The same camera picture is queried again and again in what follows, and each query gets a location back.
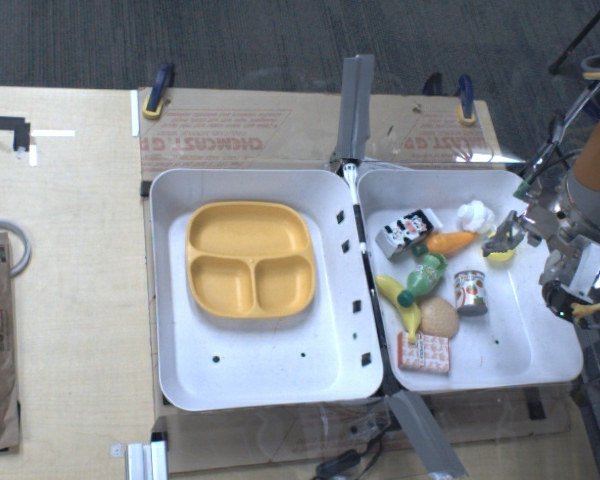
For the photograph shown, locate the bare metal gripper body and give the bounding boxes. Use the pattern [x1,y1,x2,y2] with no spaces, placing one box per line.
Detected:
[518,187,589,265]

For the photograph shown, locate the small yellow round toy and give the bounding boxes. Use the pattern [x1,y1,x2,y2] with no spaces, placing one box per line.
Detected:
[482,232,517,263]

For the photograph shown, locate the white whipped cream toy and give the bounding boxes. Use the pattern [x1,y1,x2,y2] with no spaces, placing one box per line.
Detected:
[455,199,497,236]

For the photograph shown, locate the orange carrot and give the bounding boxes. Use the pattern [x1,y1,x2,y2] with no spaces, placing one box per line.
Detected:
[411,230,479,259]

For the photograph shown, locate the small orange print can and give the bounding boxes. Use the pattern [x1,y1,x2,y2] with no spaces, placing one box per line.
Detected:
[453,269,489,318]

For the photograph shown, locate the green plastic bottle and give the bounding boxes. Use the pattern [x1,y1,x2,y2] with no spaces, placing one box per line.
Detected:
[396,252,450,309]

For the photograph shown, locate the white plastic tray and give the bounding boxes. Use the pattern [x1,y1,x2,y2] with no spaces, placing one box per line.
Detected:
[355,168,585,395]
[148,168,385,413]

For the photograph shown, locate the brown bread bun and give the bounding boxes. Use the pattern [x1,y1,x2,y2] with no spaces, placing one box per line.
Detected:
[418,295,461,340]

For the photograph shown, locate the cow print milk carton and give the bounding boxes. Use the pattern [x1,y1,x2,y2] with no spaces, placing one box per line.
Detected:
[374,207,445,261]

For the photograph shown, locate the yellow banana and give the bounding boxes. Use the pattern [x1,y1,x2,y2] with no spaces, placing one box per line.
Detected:
[374,274,423,346]

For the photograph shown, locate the orange and white packet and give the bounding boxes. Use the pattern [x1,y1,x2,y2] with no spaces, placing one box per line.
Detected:
[396,330,452,376]

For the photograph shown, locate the yellow divided plate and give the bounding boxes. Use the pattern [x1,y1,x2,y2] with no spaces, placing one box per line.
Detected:
[185,200,318,320]

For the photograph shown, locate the brown cardboard board red print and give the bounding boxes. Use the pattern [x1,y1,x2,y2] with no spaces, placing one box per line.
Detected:
[138,86,572,474]

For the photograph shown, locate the black cylinder on white bracket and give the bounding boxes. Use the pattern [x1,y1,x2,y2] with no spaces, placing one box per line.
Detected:
[538,235,600,320]

